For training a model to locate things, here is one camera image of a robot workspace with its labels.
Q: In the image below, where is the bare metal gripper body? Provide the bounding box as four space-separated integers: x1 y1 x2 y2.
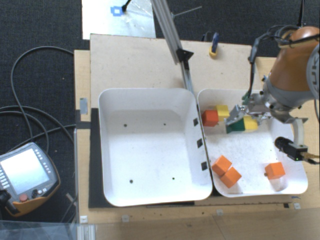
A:
245 92 274 118

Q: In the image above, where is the yellow cube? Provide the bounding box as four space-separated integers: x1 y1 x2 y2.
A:
242 115 259 133
215 104 231 122

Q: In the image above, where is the green cube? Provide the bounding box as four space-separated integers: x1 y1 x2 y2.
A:
225 118 246 135

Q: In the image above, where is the red cube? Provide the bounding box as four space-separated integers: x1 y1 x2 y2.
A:
201 109 220 128

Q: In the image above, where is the white plastic tray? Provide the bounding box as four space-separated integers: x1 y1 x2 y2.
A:
97 87 214 208
196 88 309 198

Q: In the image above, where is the orange cube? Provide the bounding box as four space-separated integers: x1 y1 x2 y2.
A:
211 155 233 177
219 166 243 189
264 162 286 180

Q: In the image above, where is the pale wood board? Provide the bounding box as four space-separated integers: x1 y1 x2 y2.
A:
89 33 292 209

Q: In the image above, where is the black cylinder on white bracket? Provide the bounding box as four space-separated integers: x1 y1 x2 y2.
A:
274 117 309 163

